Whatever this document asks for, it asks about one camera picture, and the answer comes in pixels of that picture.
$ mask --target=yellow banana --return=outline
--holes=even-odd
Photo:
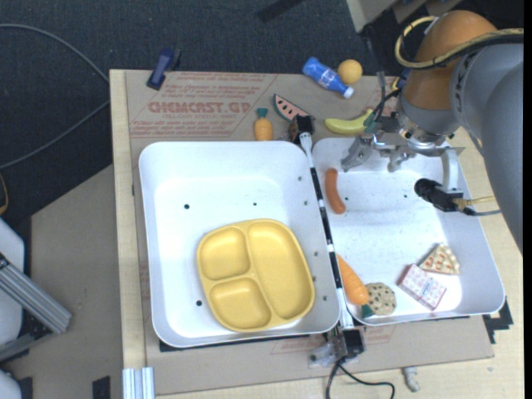
[[[333,133],[338,133],[339,135],[361,135],[366,130],[364,121],[372,114],[372,112],[373,110],[368,109],[354,120],[327,118],[325,120],[325,126]]]

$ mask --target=small box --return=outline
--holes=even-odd
[[[411,264],[399,280],[399,287],[423,306],[434,310],[447,288],[425,270]]]

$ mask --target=watermelon slice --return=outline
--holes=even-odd
[[[308,112],[295,106],[292,102],[287,101],[278,94],[273,95],[273,107],[276,112],[285,120],[292,121],[295,116],[308,116]]]

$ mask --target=blue bottle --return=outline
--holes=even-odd
[[[321,87],[342,93],[342,96],[349,99],[354,92],[350,86],[343,84],[340,76],[328,66],[323,65],[315,57],[310,57],[303,66],[303,74],[311,77]]]

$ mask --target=yellow plate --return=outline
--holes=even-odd
[[[210,308],[233,331],[292,322],[314,303],[303,251],[293,232],[277,220],[253,219],[215,229],[199,242],[197,259]]]

